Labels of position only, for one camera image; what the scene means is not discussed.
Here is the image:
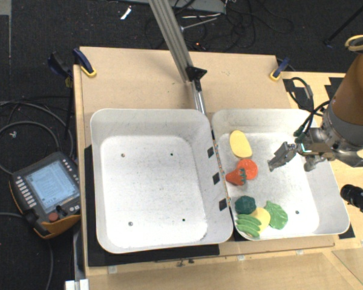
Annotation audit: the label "yellow toy lemon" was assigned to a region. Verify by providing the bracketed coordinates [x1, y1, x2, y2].
[249, 207, 272, 233]

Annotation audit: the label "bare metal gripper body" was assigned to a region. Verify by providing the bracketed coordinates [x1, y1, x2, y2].
[295, 127, 337, 163]

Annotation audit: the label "black cylinder on white bracket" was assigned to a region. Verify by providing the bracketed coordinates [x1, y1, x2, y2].
[339, 184, 363, 216]

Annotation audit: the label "pale wood board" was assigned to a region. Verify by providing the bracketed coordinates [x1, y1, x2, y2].
[78, 46, 336, 268]

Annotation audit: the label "orange round toy slice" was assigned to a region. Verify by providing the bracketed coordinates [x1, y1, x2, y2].
[237, 158, 259, 181]

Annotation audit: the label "red toy strawberry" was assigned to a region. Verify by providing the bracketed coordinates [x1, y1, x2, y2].
[224, 167, 247, 187]

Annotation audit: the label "white plastic tray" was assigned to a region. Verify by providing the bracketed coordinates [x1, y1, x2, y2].
[90, 108, 234, 254]
[211, 108, 351, 242]

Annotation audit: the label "pale yellow oval toy slice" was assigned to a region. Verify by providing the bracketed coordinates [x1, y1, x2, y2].
[229, 129, 253, 159]

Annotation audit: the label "green toy pea pods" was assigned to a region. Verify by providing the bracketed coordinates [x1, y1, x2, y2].
[235, 213, 263, 239]

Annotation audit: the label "green toy lettuce leaf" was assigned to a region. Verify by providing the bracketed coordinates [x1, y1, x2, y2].
[263, 201, 289, 231]

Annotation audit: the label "dark green toy broccoli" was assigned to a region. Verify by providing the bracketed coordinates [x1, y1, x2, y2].
[234, 195, 258, 215]

